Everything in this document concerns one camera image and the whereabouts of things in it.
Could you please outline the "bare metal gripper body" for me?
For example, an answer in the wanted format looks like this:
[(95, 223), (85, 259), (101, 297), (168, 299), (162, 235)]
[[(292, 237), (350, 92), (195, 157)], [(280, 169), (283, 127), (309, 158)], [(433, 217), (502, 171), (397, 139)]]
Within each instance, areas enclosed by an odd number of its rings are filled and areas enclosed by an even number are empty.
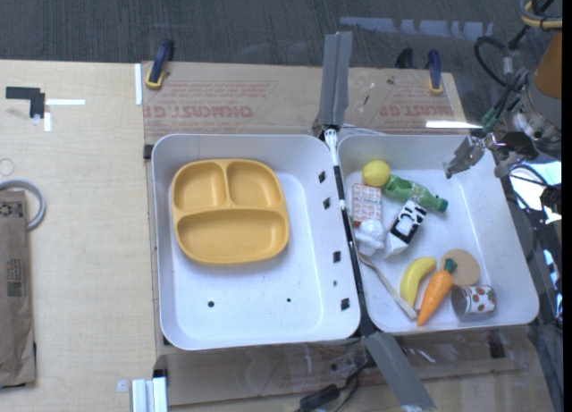
[(495, 159), (496, 176), (507, 176), (524, 162), (561, 161), (560, 130), (535, 110), (514, 108), (484, 119), (484, 144)]

